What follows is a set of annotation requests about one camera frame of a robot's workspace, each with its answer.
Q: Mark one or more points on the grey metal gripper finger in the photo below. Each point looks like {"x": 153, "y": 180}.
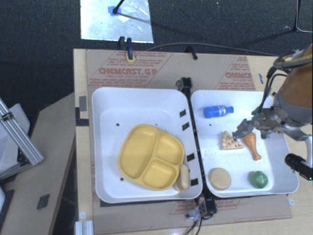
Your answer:
{"x": 245, "y": 124}
{"x": 238, "y": 134}

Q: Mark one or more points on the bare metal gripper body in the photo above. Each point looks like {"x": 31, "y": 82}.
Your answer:
{"x": 269, "y": 122}

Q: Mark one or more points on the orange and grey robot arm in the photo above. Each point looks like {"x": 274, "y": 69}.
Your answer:
{"x": 297, "y": 87}

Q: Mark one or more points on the pizza slice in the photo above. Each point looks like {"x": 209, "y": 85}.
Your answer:
{"x": 227, "y": 143}

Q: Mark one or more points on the orange chicken drumstick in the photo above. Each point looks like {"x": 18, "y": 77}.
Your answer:
{"x": 252, "y": 144}

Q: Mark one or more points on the white plastic tray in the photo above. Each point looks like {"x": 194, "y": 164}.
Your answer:
{"x": 137, "y": 106}
{"x": 234, "y": 159}

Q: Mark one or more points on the blue bottle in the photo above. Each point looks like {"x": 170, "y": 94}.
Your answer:
{"x": 214, "y": 111}

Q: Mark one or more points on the thin black rod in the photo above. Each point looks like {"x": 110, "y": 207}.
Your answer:
{"x": 195, "y": 136}

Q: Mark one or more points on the tan round biscuit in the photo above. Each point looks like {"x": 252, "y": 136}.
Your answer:
{"x": 219, "y": 179}

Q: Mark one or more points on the green round vegetable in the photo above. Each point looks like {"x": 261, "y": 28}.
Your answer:
{"x": 258, "y": 179}

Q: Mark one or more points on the beige bread roll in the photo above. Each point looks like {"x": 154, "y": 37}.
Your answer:
{"x": 184, "y": 177}

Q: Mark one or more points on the yellow divided plate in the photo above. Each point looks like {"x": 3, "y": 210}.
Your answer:
{"x": 146, "y": 153}

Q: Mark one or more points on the brown cardboard board red print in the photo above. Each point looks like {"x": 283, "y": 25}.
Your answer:
{"x": 156, "y": 70}

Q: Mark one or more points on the black cylinder on white bracket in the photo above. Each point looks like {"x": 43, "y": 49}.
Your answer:
{"x": 299, "y": 164}

